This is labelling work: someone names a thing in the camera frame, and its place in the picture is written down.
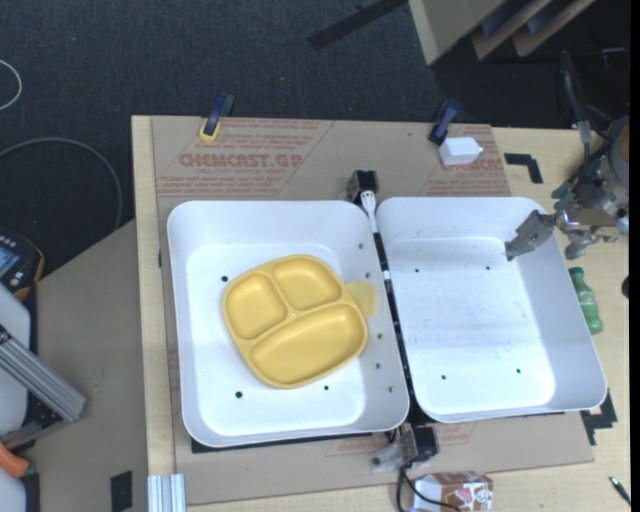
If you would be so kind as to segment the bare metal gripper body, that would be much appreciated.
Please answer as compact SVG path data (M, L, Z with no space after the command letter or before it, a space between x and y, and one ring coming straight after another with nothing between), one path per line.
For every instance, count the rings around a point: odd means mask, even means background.
M567 179L554 191L557 227L572 242L616 241L629 231L629 185L613 172Z

